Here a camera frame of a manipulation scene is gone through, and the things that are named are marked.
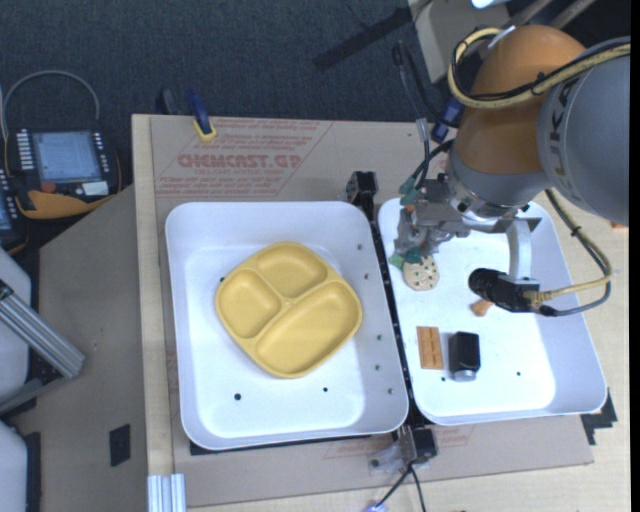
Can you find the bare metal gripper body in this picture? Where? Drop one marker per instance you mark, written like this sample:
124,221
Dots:
440,205

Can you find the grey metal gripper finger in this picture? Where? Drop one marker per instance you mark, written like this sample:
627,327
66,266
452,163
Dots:
439,241
409,235

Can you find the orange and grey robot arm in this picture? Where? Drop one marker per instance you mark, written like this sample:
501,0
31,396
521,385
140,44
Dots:
505,135

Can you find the tan chocolate chip biscuit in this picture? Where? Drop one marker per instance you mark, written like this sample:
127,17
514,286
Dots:
421,274

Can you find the orange toy carrot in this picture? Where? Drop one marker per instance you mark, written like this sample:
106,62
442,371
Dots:
480,307

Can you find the orange wafer biscuit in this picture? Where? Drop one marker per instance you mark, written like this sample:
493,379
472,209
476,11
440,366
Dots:
429,347

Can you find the black can with silver end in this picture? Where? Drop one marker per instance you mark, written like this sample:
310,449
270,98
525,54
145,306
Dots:
464,352

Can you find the white plastic tray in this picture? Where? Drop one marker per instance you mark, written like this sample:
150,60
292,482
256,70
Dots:
280,410
505,360

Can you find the yellow divided plate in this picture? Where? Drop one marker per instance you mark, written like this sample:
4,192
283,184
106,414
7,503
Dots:
287,310

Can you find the brown cardboard board red print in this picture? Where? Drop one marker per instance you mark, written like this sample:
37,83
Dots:
280,165

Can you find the black cylinder on white bracket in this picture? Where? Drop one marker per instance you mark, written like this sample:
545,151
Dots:
505,290

